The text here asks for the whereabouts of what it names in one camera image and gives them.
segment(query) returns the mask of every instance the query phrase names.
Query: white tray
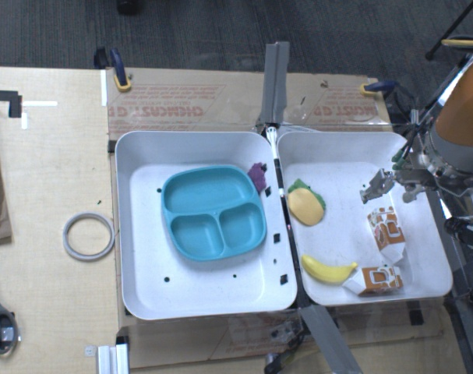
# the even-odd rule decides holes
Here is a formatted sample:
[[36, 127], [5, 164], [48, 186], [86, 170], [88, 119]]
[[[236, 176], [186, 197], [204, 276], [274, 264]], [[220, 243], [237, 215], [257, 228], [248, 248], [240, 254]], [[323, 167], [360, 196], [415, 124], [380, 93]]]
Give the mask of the white tray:
[[[277, 311], [295, 300], [297, 282], [269, 143], [251, 132], [130, 132], [115, 148], [122, 297], [140, 319]], [[260, 194], [267, 235], [256, 249], [196, 262], [173, 246], [161, 213], [172, 175], [214, 164], [248, 171], [267, 165], [271, 194]], [[280, 241], [274, 242], [274, 235]], [[282, 276], [288, 281], [282, 284]]]
[[298, 254], [330, 265], [382, 266], [387, 262], [376, 247], [367, 216], [375, 208], [393, 206], [406, 238], [399, 291], [357, 296], [338, 285], [321, 283], [304, 270], [309, 297], [322, 305], [350, 305], [446, 294], [452, 273], [425, 193], [404, 203], [404, 188], [396, 184], [388, 195], [363, 205], [359, 191], [380, 169], [390, 170], [391, 157], [405, 138], [391, 132], [290, 132], [278, 141], [285, 191], [300, 178], [326, 201], [324, 218], [307, 227], [291, 217]]

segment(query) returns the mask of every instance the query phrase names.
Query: food box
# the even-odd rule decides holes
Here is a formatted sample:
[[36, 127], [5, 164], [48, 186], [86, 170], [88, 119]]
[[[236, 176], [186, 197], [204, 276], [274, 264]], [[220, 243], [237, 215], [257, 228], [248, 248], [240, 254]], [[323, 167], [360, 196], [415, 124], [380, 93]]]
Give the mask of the food box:
[[357, 295], [381, 294], [402, 288], [401, 271], [397, 266], [362, 267], [343, 286]]
[[379, 251], [392, 263], [404, 257], [406, 239], [397, 222], [394, 208], [376, 208], [368, 215], [369, 226]]

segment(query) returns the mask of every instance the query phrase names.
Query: yellow clamp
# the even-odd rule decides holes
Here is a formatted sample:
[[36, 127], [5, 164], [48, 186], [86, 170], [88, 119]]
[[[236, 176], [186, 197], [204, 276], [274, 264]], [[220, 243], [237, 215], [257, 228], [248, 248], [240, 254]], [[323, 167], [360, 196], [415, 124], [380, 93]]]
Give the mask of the yellow clamp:
[[117, 85], [118, 91], [120, 91], [120, 92], [122, 92], [122, 93], [125, 92], [125, 91], [129, 91], [130, 88], [131, 88], [131, 86], [132, 86], [131, 83], [130, 83], [129, 77], [126, 76], [125, 78], [127, 79], [127, 83], [126, 83], [124, 86], [122, 86], [122, 85], [120, 84], [120, 82], [118, 81], [118, 77], [117, 77], [116, 75], [115, 75], [115, 77], [113, 78], [113, 79], [115, 79], [115, 84]]
[[379, 91], [366, 91], [364, 86], [368, 86], [369, 83], [363, 83], [361, 86], [359, 86], [359, 91], [361, 94], [365, 97], [375, 97]]

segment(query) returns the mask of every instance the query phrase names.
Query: wooden table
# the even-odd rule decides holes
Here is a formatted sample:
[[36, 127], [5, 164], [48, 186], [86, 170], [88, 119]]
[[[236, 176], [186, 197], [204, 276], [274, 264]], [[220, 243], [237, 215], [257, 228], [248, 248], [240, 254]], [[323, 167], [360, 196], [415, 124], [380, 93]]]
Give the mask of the wooden table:
[[[28, 129], [0, 102], [0, 165], [12, 224], [12, 237], [0, 242], [0, 301], [16, 314], [22, 337], [12, 355], [0, 358], [0, 374], [94, 373], [95, 357], [86, 352], [115, 345], [118, 332], [115, 254], [92, 263], [72, 259], [62, 229], [86, 210], [113, 218], [101, 72], [0, 68], [0, 90], [17, 90], [24, 101], [57, 101], [27, 108]], [[94, 222], [76, 224], [70, 235], [87, 253], [107, 242]], [[438, 316], [438, 337], [354, 346], [359, 365], [366, 373], [465, 372], [449, 317], [443, 308]], [[329, 372], [320, 353], [301, 362], [302, 369]], [[263, 367], [264, 358], [255, 357], [134, 372], [261, 373]]]

